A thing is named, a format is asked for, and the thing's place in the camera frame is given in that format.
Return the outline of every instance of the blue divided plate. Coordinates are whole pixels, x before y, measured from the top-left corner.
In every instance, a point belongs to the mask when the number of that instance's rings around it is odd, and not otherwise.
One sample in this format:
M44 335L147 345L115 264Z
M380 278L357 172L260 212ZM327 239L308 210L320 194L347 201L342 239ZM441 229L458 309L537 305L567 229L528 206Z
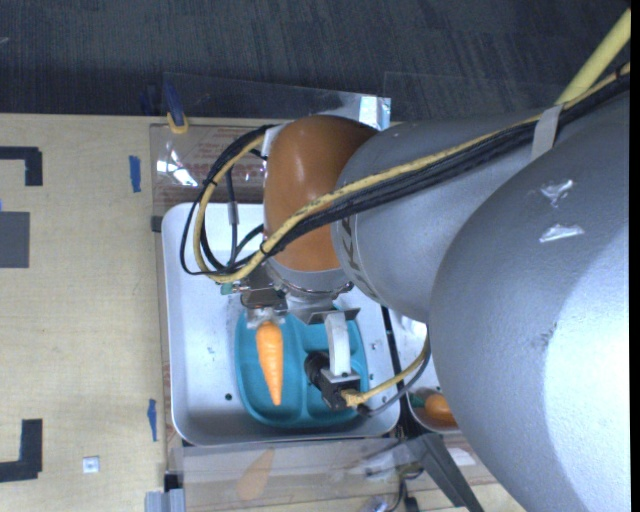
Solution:
M280 326L284 340L284 381L282 403L273 405L262 375L256 331L247 327L243 313L236 326L235 365L242 403L256 420L272 427L314 428L344 423L357 413L353 409L333 412L322 401L320 390L309 383L304 373L304 360L310 352L328 352L324 324L305 325L287 315ZM368 390L367 362L360 332L354 321L347 322L351 367L361 376L362 391Z

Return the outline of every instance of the light wood surface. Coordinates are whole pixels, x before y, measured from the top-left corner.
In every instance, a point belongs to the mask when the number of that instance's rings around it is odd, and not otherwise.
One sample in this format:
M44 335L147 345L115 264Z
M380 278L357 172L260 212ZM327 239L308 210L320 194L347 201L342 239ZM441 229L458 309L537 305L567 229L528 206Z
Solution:
M23 162L0 160L3 211L31 212L29 268L0 269L0 461L18 458L22 419L44 423L43 471L0 483L0 511L144 510L145 493L162 488L152 122L164 120L0 115L0 145L37 146L44 163L44 186L25 187ZM130 155L141 161L140 193ZM98 473L83 473L88 456L100 458ZM497 484L474 490L487 510L521 510ZM418 499L422 510L450 507L440 491ZM260 510L358 510L365 501Z

